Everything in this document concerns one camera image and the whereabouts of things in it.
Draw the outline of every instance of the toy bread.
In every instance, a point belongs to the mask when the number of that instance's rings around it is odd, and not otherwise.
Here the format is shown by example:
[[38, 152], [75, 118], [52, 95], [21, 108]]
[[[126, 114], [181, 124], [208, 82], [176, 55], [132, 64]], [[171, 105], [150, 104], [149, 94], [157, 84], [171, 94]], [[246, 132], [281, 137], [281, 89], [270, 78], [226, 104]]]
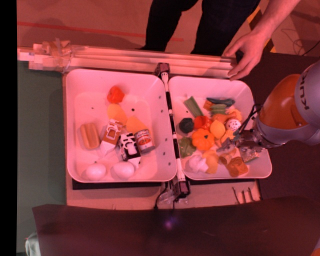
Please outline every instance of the toy bread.
[[80, 133], [86, 149], [92, 150], [100, 145], [97, 128], [94, 123], [84, 123], [80, 126]]

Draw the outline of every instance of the orange bell pepper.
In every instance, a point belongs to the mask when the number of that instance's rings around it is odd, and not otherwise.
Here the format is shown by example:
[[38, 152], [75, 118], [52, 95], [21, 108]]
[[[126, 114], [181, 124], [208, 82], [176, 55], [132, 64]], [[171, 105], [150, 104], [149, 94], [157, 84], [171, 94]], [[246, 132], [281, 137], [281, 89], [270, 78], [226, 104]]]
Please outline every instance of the orange bell pepper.
[[109, 90], [109, 93], [106, 99], [110, 103], [120, 103], [124, 99], [125, 94], [123, 91], [116, 85], [112, 86]]
[[194, 126], [193, 126], [194, 130], [199, 128], [209, 130], [212, 120], [210, 120], [210, 118], [206, 115], [198, 115], [193, 122], [194, 122]]

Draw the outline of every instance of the kuka logo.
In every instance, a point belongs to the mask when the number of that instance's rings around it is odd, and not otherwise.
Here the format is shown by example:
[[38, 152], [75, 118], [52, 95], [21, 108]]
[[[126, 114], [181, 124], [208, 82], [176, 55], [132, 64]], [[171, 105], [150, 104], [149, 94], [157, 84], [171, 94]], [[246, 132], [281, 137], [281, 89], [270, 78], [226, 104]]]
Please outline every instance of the kuka logo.
[[300, 82], [300, 88], [299, 88], [299, 90], [301, 91], [301, 95], [300, 95], [301, 103], [304, 105], [304, 109], [305, 110], [309, 109], [309, 106], [307, 105], [307, 99], [306, 99], [306, 96], [305, 96], [305, 86], [303, 85], [305, 83], [305, 79], [307, 77], [307, 74], [308, 74], [308, 70], [302, 76], [302, 80]]

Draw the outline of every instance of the white egg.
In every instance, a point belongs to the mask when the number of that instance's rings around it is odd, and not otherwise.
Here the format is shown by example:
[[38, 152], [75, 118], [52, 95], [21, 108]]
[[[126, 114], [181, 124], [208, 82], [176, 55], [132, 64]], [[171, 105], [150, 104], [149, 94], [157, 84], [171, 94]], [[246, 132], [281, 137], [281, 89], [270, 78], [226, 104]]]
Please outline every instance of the white egg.
[[116, 175], [119, 176], [120, 179], [129, 179], [135, 173], [135, 167], [131, 162], [121, 161], [117, 162], [112, 166]]
[[106, 175], [106, 167], [102, 163], [93, 163], [87, 167], [85, 174], [90, 181], [96, 182]]
[[240, 126], [241, 126], [241, 122], [235, 118], [231, 118], [225, 123], [225, 128], [230, 129], [233, 132], [238, 130]]

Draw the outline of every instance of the toy pepper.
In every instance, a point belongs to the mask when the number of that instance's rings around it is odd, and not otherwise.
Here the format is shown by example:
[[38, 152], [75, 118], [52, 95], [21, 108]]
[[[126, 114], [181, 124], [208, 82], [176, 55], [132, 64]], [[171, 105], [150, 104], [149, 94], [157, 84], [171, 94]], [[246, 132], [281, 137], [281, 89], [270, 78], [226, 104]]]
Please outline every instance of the toy pepper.
[[198, 115], [193, 122], [194, 122], [194, 126], [193, 126], [194, 130], [197, 130], [199, 128], [209, 130], [212, 120], [210, 120], [210, 118], [206, 115]]
[[215, 145], [215, 136], [208, 130], [199, 128], [192, 136], [192, 144], [201, 151], [209, 150]]
[[118, 86], [114, 85], [110, 88], [106, 99], [110, 103], [120, 103], [122, 102], [124, 96], [125, 94], [123, 93], [123, 91]]

